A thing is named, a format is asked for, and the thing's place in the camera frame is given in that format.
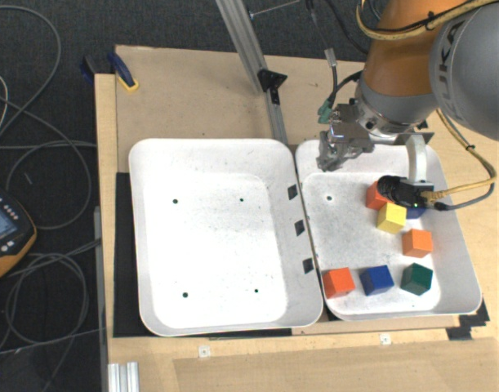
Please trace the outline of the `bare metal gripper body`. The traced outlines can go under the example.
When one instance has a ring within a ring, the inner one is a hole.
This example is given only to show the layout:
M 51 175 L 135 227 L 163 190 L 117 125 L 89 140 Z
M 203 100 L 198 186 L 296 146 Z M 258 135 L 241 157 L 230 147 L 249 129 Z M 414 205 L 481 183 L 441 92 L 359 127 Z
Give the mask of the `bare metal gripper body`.
M 354 100 L 338 104 L 333 110 L 327 140 L 348 154 L 370 153 L 376 145 L 392 145 L 400 132 L 398 109 Z

